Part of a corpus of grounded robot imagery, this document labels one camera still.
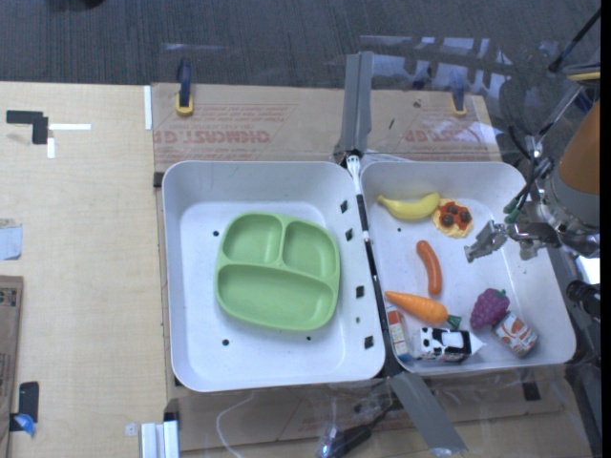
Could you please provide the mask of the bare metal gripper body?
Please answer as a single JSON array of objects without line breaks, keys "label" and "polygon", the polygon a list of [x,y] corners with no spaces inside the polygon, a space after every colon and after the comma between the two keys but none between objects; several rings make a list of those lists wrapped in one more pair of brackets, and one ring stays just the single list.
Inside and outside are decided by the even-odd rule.
[{"label": "bare metal gripper body", "polygon": [[542,248],[565,248],[576,256],[600,256],[600,233],[572,215],[549,206],[522,206],[507,215],[507,236],[519,244],[523,260]]}]

